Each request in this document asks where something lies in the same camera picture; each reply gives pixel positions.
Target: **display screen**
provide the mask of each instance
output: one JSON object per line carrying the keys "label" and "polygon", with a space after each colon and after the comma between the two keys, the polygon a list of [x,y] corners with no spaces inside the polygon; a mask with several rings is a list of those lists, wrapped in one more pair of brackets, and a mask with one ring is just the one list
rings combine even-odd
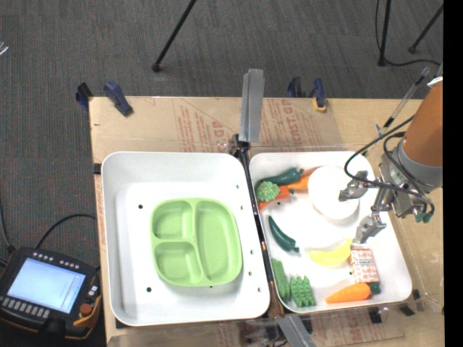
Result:
{"label": "display screen", "polygon": [[85,275],[27,258],[8,295],[69,314]]}

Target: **white tray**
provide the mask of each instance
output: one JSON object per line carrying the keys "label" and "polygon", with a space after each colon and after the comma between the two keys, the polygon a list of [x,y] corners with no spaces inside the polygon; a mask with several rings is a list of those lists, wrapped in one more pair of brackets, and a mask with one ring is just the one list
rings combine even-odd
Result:
{"label": "white tray", "polygon": [[[250,319],[270,294],[245,171],[225,153],[117,152],[101,168],[111,308],[130,326]],[[220,286],[174,286],[153,264],[150,219],[165,200],[203,197],[234,213],[240,274]]]}
{"label": "white tray", "polygon": [[[293,167],[305,170],[318,166],[344,168],[344,164],[352,154],[353,152],[349,151],[260,153],[250,161],[250,175],[255,186],[261,179],[281,174]],[[354,158],[348,169],[353,175],[361,170],[368,171],[368,178],[375,179],[370,163],[362,155]],[[291,276],[304,278],[306,275],[315,297],[316,305],[310,307],[298,307],[292,299],[287,302],[281,300],[287,309],[297,313],[310,313],[392,304],[408,298],[412,291],[412,280],[388,213],[380,214],[386,228],[367,240],[378,271],[381,285],[379,294],[374,294],[364,301],[327,304],[325,302],[327,296],[353,283],[352,276],[349,274],[349,261],[346,260],[336,267],[326,267],[313,262],[308,254],[310,249],[330,250],[339,246],[345,239],[354,238],[360,221],[371,213],[370,207],[374,203],[377,192],[377,189],[369,189],[360,198],[357,211],[342,220],[323,217],[313,207],[309,192],[296,192],[290,198],[280,201],[280,204],[272,202],[262,210],[260,220],[270,257],[282,261],[288,280]],[[285,252],[276,243],[268,226],[269,215],[286,235],[296,239],[296,245],[300,248],[299,253]]]}

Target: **yellow banana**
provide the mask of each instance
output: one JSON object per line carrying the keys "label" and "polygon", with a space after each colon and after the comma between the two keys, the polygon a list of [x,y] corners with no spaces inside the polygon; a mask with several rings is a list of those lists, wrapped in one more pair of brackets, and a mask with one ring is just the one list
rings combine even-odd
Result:
{"label": "yellow banana", "polygon": [[320,251],[313,250],[309,251],[310,258],[313,262],[325,266],[335,266],[341,262],[347,260],[350,256],[350,244],[352,239],[346,239],[346,241],[336,249],[332,251]]}

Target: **gray carpet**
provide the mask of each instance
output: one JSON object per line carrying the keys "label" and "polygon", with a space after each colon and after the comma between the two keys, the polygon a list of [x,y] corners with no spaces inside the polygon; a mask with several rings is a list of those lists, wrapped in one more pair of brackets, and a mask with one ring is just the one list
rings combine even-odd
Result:
{"label": "gray carpet", "polygon": [[[189,1],[0,0],[9,46],[0,56],[0,198],[11,244],[33,247],[64,216],[95,215],[88,114],[75,101],[83,82],[94,95],[114,80],[125,95],[240,97],[256,68],[265,97],[286,96],[299,76],[307,93],[321,78],[328,99],[402,98],[443,61],[443,14],[408,51],[443,0],[391,0],[383,67],[386,0],[197,0],[154,73]],[[42,247],[96,266],[95,221],[68,220]],[[86,341],[66,345],[104,346],[102,319]],[[41,342],[0,325],[0,346]]]}

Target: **table surface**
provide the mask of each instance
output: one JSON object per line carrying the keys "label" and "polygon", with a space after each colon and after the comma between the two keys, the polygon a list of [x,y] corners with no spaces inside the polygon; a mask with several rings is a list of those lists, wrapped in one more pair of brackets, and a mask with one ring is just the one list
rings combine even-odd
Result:
{"label": "table surface", "polygon": [[[107,155],[118,150],[221,152],[231,136],[239,133],[241,98],[127,97],[127,100],[134,108],[134,113],[128,117],[123,117],[109,98],[94,97],[89,100],[90,133],[95,164],[102,163]],[[376,138],[376,125],[382,125],[387,120],[399,101],[399,99],[329,99],[327,111],[321,113],[313,108],[313,99],[264,98],[261,143],[256,145],[258,147],[271,145],[273,149],[275,146],[292,145],[296,146],[296,150],[304,150],[306,145],[344,144],[360,147]],[[413,115],[420,103],[421,100],[410,100],[391,127]],[[379,161],[374,155],[371,158],[372,166]],[[128,343],[129,346],[130,336],[139,335],[137,342],[140,345],[144,343],[143,345],[147,346],[168,346],[169,341],[158,344],[159,335],[156,335],[157,339],[153,339],[153,333],[159,332],[156,328],[116,328],[107,295],[109,274],[104,233],[103,192],[99,174],[95,175],[95,193],[106,340],[111,346],[119,338],[118,346],[124,346],[124,343]],[[444,316],[441,313],[443,306],[442,189],[437,189],[428,196],[436,206],[436,213],[427,225],[416,223],[413,217],[399,220],[390,214],[394,225],[400,230],[397,236],[409,266],[414,288],[418,289],[421,295],[421,299],[417,303],[412,303],[410,307],[414,309],[425,305],[425,311],[420,311],[420,308],[415,309],[415,313],[409,317],[402,313],[390,313],[391,316],[387,319],[389,321],[383,323],[386,325],[399,323],[399,330],[403,330],[403,333],[397,333],[399,340],[391,332],[390,336],[383,340],[366,341],[368,339],[359,338],[356,346],[386,347],[397,346],[398,343],[400,346],[444,346],[445,344]],[[197,337],[198,346],[204,343],[204,338],[214,339],[216,346],[235,346],[236,337],[230,336],[228,340],[222,338],[223,329],[228,326],[219,325],[219,327],[222,328],[221,334],[215,330],[210,335],[204,332],[202,336]],[[189,326],[184,327],[184,330],[189,330]],[[193,339],[190,342],[191,346],[196,346]],[[343,346],[340,344],[342,342],[336,341],[335,338],[330,340],[330,343],[322,345]]]}

